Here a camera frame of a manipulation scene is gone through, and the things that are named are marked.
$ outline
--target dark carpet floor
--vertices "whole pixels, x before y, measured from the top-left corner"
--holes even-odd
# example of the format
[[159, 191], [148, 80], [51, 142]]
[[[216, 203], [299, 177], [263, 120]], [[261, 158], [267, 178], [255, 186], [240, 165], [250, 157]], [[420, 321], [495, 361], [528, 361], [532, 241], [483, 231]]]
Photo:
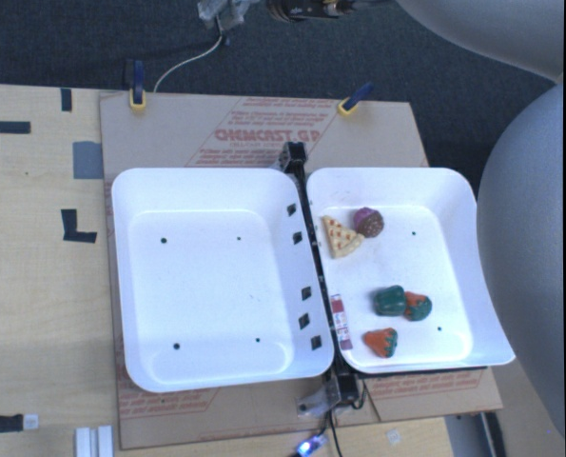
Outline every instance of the dark carpet floor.
[[[0, 0], [0, 84], [120, 89], [127, 59], [146, 87], [217, 37], [199, 0]], [[475, 193], [495, 142], [549, 80], [463, 50], [394, 0], [337, 21], [285, 24], [261, 3], [229, 45], [170, 75], [159, 91], [409, 102], [431, 166], [462, 173]]]

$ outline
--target blue clamp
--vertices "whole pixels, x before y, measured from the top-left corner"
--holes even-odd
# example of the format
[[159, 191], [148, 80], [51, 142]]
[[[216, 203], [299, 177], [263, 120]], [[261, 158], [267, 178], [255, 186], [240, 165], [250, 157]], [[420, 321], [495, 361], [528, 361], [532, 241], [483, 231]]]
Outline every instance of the blue clamp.
[[339, 102], [338, 112], [344, 116], [350, 115], [353, 111], [355, 111], [357, 104], [360, 102], [360, 100], [365, 99], [367, 95], [371, 93], [373, 88], [374, 88], [373, 84], [365, 83], [362, 87], [360, 87], [354, 93], [352, 93], [348, 98]]
[[142, 110], [146, 107], [146, 91], [143, 88], [144, 78], [143, 61], [134, 61], [132, 88], [129, 92], [130, 107], [133, 110]]

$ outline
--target cardboard sheet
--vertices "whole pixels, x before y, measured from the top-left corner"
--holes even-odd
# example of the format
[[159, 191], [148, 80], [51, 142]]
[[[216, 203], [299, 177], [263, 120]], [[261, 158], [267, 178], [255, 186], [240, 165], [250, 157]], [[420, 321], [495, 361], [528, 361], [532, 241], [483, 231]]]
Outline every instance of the cardboard sheet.
[[[107, 239], [116, 348], [121, 447], [156, 447], [319, 428], [296, 400], [321, 378], [165, 394], [136, 387], [124, 364], [111, 185], [131, 168], [273, 165], [286, 141], [305, 142], [306, 171], [324, 167], [427, 167], [406, 103], [361, 102], [344, 117], [336, 100], [148, 94], [133, 111], [127, 92], [101, 95]], [[360, 425], [498, 409], [491, 369], [395, 375], [366, 381], [361, 410], [338, 414]]]

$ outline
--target gray tape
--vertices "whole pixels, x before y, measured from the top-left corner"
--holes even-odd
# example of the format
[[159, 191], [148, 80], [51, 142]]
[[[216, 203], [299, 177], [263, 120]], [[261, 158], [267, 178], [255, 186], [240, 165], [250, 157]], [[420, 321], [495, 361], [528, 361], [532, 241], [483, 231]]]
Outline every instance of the gray tape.
[[73, 143], [73, 178], [103, 179], [103, 148], [96, 142]]

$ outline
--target wooden table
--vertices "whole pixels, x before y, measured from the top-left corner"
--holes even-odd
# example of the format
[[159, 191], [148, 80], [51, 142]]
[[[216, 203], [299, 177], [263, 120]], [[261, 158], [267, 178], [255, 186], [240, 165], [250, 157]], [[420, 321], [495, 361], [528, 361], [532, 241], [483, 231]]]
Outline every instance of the wooden table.
[[[65, 112], [59, 89], [0, 86], [0, 121], [31, 124], [30, 135], [0, 134], [0, 415], [39, 415], [37, 430], [0, 434], [0, 455], [73, 455], [74, 430], [101, 425], [113, 426], [116, 455], [292, 454], [308, 434], [119, 450], [104, 183], [74, 179], [72, 161], [74, 142], [101, 142], [99, 91], [72, 96]], [[77, 209], [96, 243], [64, 242], [61, 209]], [[338, 436], [346, 457], [453, 455], [443, 418]]]

